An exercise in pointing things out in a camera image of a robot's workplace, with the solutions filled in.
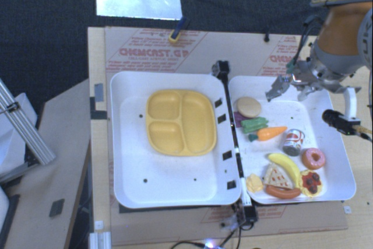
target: red and white can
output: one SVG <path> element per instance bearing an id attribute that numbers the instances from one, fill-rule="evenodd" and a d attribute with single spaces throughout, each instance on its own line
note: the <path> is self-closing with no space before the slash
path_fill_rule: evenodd
<path id="1" fill-rule="evenodd" d="M 289 156 L 299 156 L 304 137 L 304 133 L 298 129 L 288 130 L 282 150 Z"/>

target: sausage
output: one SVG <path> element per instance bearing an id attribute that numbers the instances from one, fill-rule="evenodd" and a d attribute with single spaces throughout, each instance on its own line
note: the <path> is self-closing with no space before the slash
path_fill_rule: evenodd
<path id="1" fill-rule="evenodd" d="M 279 187 L 275 187 L 275 186 L 271 186 L 271 185 L 268 185 L 266 187 L 266 192 L 269 195 L 272 195 L 274 197 L 278 197 L 278 198 L 281 198 L 281 199 L 291 199 L 291 198 L 297 197 L 301 194 L 301 190 L 299 188 L 285 190 L 285 189 L 281 189 Z"/>

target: banana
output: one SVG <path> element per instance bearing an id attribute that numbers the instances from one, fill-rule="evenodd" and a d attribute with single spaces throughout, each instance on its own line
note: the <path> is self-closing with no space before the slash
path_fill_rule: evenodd
<path id="1" fill-rule="evenodd" d="M 288 156 L 282 153 L 271 153 L 268 159 L 272 162 L 282 166 L 286 172 L 290 175 L 292 181 L 294 182 L 294 188 L 299 188 L 299 178 L 301 172 L 298 166 L 291 160 Z"/>

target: tan round patty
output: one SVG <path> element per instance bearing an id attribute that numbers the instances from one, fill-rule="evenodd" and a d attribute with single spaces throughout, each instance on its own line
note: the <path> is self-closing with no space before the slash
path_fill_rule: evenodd
<path id="1" fill-rule="evenodd" d="M 262 106 L 252 97 L 240 97 L 237 100 L 237 110 L 244 117 L 257 117 L 262 111 Z"/>

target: carrot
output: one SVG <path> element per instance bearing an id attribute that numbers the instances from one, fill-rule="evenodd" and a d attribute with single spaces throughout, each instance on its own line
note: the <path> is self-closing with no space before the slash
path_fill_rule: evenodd
<path id="1" fill-rule="evenodd" d="M 260 141 L 265 141 L 280 135 L 282 132 L 286 131 L 287 127 L 269 127 L 259 129 L 257 131 L 257 136 Z"/>

